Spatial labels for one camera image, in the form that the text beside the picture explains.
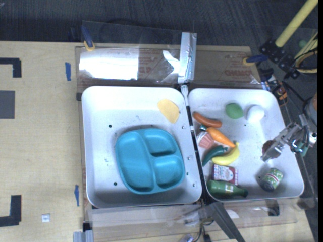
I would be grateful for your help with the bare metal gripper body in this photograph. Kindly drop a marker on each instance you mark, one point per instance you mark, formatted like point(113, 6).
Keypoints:
point(290, 133)

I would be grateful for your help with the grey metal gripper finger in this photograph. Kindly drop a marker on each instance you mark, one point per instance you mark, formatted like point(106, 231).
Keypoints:
point(271, 154)

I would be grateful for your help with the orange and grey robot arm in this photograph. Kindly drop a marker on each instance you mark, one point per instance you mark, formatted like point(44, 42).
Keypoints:
point(313, 110)

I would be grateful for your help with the brown doughnut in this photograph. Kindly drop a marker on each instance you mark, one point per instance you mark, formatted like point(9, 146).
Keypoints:
point(267, 147)

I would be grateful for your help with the white plastic tray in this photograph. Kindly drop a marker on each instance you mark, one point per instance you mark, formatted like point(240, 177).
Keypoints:
point(101, 147)
point(252, 140)

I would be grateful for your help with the green can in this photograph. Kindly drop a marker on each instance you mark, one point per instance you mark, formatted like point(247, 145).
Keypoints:
point(272, 179)

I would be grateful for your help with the white egg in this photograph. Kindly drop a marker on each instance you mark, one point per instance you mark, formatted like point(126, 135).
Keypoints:
point(255, 113)

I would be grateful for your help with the yellow banana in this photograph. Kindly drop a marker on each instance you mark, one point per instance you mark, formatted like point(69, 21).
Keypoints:
point(228, 157)

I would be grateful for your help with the red and white carton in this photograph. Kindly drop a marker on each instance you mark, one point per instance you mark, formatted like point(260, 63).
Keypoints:
point(223, 174)

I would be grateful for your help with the orange carrot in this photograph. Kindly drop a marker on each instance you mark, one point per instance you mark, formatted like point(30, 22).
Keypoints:
point(219, 135)

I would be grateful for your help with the green round fruit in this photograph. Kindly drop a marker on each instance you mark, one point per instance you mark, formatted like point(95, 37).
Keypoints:
point(234, 111)

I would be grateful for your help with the green pepper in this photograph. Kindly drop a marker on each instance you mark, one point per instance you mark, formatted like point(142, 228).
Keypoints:
point(213, 154)

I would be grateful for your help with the green bottle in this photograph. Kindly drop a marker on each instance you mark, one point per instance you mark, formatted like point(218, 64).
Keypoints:
point(222, 188)

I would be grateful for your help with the pink cupcake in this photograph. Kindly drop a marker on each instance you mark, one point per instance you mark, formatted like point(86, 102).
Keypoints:
point(205, 141)

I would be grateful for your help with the orange sausage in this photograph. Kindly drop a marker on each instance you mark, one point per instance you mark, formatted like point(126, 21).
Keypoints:
point(207, 120)

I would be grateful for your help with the yellow flat slice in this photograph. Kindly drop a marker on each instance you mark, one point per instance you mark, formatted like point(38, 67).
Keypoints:
point(169, 111)

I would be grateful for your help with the blue divided plate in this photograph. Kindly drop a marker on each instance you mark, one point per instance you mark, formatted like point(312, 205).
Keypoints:
point(136, 157)

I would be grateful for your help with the small white square tag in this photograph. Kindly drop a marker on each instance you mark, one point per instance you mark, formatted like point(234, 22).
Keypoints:
point(46, 218)

